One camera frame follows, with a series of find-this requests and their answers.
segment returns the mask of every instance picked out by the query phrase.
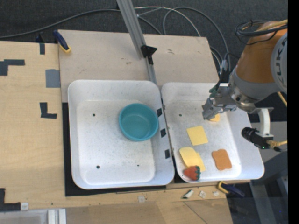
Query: toy cheese slice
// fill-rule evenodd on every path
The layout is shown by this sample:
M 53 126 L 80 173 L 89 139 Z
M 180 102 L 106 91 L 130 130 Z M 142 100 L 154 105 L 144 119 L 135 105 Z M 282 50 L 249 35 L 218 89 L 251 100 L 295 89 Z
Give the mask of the toy cheese slice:
M 208 143 L 203 126 L 187 128 L 187 133 L 193 146 Z
M 199 166 L 201 172 L 206 170 L 200 154 L 197 153 L 192 147 L 182 147 L 180 148 L 179 153 L 181 154 L 181 157 L 187 168 L 192 166 Z

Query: white plastic tray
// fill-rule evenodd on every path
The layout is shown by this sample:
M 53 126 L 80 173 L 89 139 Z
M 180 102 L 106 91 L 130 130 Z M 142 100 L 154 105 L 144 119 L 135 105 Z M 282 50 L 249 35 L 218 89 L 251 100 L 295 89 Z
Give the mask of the white plastic tray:
M 170 142 L 161 94 L 154 83 L 76 80 L 68 88 L 68 102 L 71 171 L 79 187 L 160 186 L 172 181 Z M 150 140 L 134 142 L 122 134 L 118 116 L 131 103 L 142 103 L 162 112 L 158 117 L 159 130 Z
M 219 122 L 204 120 L 202 105 L 209 97 L 209 83 L 166 83 L 162 87 L 164 112 L 171 140 L 171 146 L 179 176 L 186 182 L 211 182 L 225 180 L 258 179 L 264 173 L 264 165 L 259 150 L 241 136 L 244 127 L 251 127 L 246 112 L 237 109 L 221 114 Z M 208 143 L 193 146 L 187 128 L 203 126 Z M 206 167 L 198 181 L 184 177 L 186 169 L 180 156 L 181 147 L 193 147 Z M 219 171 L 212 152 L 225 149 L 232 168 Z

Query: blue clamp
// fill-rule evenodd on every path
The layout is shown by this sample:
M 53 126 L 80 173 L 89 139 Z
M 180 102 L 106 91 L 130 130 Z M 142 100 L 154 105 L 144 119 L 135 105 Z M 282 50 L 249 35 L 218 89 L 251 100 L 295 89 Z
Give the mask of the blue clamp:
M 238 188 L 234 187 L 233 185 L 228 185 L 227 183 L 221 181 L 218 183 L 217 188 L 224 192 L 225 194 L 232 193 L 238 197 L 245 197 L 245 194 L 239 190 Z
M 60 35 L 57 30 L 53 31 L 53 35 L 55 39 L 58 41 L 60 48 L 65 52 L 65 53 L 70 53 L 71 52 L 71 47 L 68 46 L 66 43 L 65 39 Z

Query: toy bread slice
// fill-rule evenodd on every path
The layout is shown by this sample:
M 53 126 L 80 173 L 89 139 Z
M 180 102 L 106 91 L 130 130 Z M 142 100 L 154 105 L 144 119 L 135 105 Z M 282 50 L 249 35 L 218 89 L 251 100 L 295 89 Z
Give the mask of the toy bread slice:
M 180 148 L 179 153 L 181 154 L 181 157 L 187 168 L 199 166 L 201 172 L 206 170 L 200 154 L 197 153 L 192 147 L 182 147 Z
M 212 152 L 212 157 L 215 161 L 218 170 L 225 170 L 232 168 L 228 153 L 225 149 L 219 149 Z

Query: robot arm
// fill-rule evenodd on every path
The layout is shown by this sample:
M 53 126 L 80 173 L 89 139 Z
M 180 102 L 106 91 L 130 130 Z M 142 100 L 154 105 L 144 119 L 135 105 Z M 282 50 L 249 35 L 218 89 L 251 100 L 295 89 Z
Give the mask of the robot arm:
M 287 21 L 258 21 L 256 24 L 260 27 L 250 33 L 252 37 L 231 72 L 228 84 L 221 85 L 221 75 L 225 72 L 222 69 L 219 82 L 210 90 L 210 97 L 202 106 L 202 114 L 204 119 L 212 119 L 218 113 L 237 108 L 257 113 L 261 130 L 246 127 L 242 136 L 264 149 L 269 148 L 269 141 L 273 140 L 269 117 L 273 108 L 257 108 L 255 103 L 275 92 L 287 94 Z M 253 22 L 242 25 L 241 30 L 252 26 Z

